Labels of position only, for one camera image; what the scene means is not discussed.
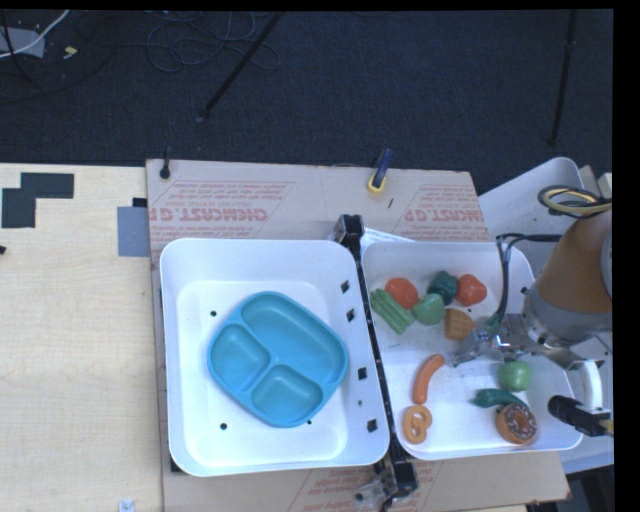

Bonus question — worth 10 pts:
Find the dark green bell pepper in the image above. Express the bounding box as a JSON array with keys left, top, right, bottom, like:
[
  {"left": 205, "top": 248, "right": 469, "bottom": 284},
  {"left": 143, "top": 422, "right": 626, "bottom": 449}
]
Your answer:
[{"left": 426, "top": 270, "right": 460, "bottom": 307}]

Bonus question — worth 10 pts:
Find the thin black and white rod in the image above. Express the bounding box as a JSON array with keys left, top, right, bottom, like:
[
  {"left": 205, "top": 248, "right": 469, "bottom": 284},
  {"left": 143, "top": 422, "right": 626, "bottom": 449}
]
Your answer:
[{"left": 348, "top": 234, "right": 409, "bottom": 481}]

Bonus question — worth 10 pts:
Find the dark green chili pepper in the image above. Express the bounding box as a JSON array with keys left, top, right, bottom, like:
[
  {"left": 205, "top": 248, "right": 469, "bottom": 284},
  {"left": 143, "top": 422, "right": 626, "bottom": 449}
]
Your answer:
[{"left": 473, "top": 387, "right": 529, "bottom": 411}]

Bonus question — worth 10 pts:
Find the orange tomato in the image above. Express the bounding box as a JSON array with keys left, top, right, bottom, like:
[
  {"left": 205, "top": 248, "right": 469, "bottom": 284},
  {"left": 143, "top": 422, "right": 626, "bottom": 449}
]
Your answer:
[{"left": 384, "top": 277, "right": 420, "bottom": 311}]

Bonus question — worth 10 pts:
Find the brown cardboard board red print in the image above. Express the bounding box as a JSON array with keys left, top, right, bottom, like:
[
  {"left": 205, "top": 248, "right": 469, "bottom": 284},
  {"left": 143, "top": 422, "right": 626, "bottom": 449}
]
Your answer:
[{"left": 144, "top": 158, "right": 572, "bottom": 512}]

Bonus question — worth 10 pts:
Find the black cylinder on white bracket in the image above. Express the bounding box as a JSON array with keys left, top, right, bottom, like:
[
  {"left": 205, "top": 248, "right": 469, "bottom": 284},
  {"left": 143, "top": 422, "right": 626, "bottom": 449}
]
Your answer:
[{"left": 547, "top": 359, "right": 614, "bottom": 439}]

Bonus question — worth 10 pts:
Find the light green apple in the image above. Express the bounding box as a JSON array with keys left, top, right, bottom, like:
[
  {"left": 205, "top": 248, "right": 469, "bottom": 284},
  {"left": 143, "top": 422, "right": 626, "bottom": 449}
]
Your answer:
[{"left": 496, "top": 360, "right": 534, "bottom": 393}]

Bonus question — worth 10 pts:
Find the blue divided plate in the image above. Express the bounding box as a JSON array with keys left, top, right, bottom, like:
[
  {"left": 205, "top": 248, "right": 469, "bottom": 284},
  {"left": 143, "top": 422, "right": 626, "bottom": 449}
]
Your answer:
[{"left": 206, "top": 290, "right": 351, "bottom": 430}]

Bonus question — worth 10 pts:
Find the green asparagus bundle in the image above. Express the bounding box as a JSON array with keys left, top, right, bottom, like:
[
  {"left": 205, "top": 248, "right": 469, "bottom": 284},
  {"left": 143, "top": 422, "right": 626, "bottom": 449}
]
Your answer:
[{"left": 369, "top": 288, "right": 416, "bottom": 336}]

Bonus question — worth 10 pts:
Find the black block with thin wires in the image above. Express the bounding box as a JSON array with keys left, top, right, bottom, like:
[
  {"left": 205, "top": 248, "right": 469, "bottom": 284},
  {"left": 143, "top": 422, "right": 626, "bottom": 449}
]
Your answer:
[
  {"left": 333, "top": 213, "right": 364, "bottom": 246},
  {"left": 383, "top": 458, "right": 419, "bottom": 497}
]

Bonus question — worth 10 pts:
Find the yellow-brown pretzel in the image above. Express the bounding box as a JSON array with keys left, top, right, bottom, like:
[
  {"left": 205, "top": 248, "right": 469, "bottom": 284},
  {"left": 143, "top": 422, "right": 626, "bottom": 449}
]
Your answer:
[{"left": 402, "top": 404, "right": 434, "bottom": 446}]

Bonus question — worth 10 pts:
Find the brown frosted doughnut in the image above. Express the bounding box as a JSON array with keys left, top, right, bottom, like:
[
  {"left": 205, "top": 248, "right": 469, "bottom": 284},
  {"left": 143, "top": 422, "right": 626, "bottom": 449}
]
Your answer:
[{"left": 494, "top": 402, "right": 539, "bottom": 446}]

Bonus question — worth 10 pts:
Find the white plastic tray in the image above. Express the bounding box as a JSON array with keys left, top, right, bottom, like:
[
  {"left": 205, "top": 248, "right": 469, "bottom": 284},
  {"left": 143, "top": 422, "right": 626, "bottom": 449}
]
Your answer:
[
  {"left": 158, "top": 237, "right": 392, "bottom": 478},
  {"left": 359, "top": 239, "right": 586, "bottom": 462}
]

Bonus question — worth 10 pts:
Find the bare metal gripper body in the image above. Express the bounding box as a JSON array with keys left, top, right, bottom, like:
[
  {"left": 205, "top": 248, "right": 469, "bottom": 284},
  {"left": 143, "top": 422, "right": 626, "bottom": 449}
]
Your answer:
[{"left": 480, "top": 312, "right": 605, "bottom": 371}]

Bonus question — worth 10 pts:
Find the light green bell pepper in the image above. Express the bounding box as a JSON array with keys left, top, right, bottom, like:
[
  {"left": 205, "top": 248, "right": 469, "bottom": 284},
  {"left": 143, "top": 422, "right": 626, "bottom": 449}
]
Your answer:
[{"left": 411, "top": 292, "right": 447, "bottom": 327}]

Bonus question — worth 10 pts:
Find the orange sausage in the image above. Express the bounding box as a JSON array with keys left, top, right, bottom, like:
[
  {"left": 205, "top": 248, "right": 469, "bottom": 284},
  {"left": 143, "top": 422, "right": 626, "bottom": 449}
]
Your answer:
[{"left": 411, "top": 353, "right": 447, "bottom": 406}]

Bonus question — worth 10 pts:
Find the orange-red bell pepper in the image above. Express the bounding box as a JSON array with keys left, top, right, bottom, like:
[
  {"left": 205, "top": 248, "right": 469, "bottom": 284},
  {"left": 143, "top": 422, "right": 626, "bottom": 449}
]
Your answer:
[{"left": 453, "top": 273, "right": 489, "bottom": 308}]

